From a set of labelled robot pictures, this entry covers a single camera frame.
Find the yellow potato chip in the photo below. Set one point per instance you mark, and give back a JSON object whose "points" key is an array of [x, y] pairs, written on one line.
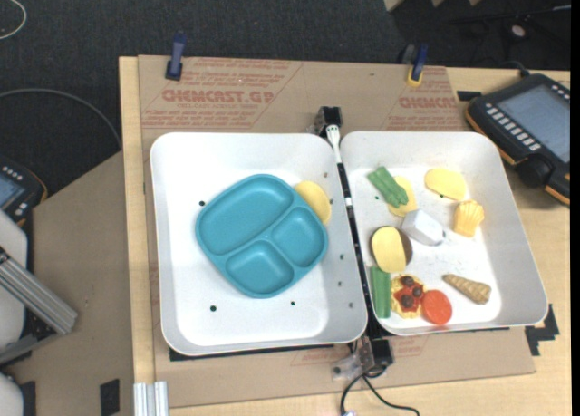
{"points": [[407, 206], [317, 200], [446, 182]]}

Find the blue divided plate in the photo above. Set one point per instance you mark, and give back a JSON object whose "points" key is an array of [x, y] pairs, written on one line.
{"points": [[260, 235]]}

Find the thin black and white rod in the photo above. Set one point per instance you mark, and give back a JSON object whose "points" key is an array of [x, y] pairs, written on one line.
{"points": [[349, 201]]}

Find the green asparagus bundle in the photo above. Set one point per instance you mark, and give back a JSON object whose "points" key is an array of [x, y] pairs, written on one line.
{"points": [[388, 185]]}

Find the brown cardboard board red print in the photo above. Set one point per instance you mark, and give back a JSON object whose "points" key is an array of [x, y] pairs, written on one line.
{"points": [[226, 97]]}

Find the brown and yellow biscuit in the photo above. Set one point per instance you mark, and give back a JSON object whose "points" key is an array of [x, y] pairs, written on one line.
{"points": [[389, 248]]}

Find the white carton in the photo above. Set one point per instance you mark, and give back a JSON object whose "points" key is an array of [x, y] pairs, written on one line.
{"points": [[422, 227]]}

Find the green bean pod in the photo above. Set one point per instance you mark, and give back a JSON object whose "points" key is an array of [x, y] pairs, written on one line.
{"points": [[380, 292]]}

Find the spaghetti with meatballs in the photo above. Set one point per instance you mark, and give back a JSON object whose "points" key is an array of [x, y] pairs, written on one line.
{"points": [[406, 297]]}

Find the white plastic tray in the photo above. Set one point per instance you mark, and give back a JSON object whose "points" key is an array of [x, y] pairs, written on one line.
{"points": [[190, 314], [507, 269]]}

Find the yellow shell pasta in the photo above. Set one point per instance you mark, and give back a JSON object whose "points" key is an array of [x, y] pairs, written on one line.
{"points": [[468, 218]]}

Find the orange tomato slice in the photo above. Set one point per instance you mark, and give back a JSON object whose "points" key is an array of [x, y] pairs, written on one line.
{"points": [[437, 307]]}

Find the tan ice cream cone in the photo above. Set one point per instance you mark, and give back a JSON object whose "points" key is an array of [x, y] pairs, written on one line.
{"points": [[471, 288]]}

